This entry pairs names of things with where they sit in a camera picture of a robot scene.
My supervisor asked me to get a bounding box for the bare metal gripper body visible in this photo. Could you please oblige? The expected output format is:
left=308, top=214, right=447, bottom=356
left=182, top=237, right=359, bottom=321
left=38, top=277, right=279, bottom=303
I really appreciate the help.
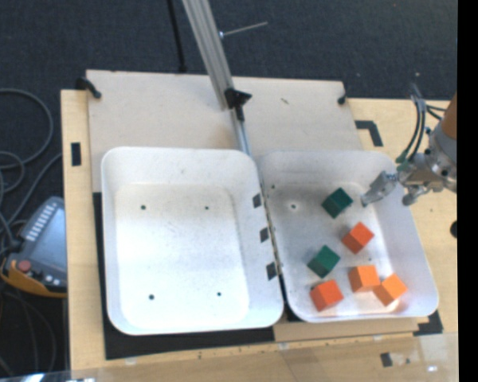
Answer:
left=397, top=150, right=459, bottom=193

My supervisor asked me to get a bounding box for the green cube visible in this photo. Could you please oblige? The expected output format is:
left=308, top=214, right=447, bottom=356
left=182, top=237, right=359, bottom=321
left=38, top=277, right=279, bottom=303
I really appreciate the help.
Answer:
left=306, top=244, right=342, bottom=279
left=320, top=186, right=355, bottom=220

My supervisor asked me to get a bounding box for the orange cube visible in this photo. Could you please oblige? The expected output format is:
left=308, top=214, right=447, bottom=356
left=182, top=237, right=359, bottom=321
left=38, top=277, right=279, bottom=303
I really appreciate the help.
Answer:
left=372, top=273, right=409, bottom=308
left=347, top=264, right=382, bottom=294
left=340, top=221, right=376, bottom=255
left=308, top=279, right=345, bottom=313

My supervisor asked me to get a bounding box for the white plastic tray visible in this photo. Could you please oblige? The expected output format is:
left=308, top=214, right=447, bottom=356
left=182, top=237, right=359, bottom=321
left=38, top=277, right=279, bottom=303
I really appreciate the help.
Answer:
left=100, top=146, right=285, bottom=337
left=256, top=150, right=441, bottom=324

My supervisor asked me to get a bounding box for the thin rod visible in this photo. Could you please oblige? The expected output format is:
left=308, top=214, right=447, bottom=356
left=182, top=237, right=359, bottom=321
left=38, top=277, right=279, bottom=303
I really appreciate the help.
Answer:
left=233, top=107, right=284, bottom=282

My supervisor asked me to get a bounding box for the pale flat board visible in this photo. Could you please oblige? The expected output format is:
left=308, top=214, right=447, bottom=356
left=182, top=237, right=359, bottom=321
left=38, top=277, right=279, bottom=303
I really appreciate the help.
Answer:
left=84, top=68, right=420, bottom=342

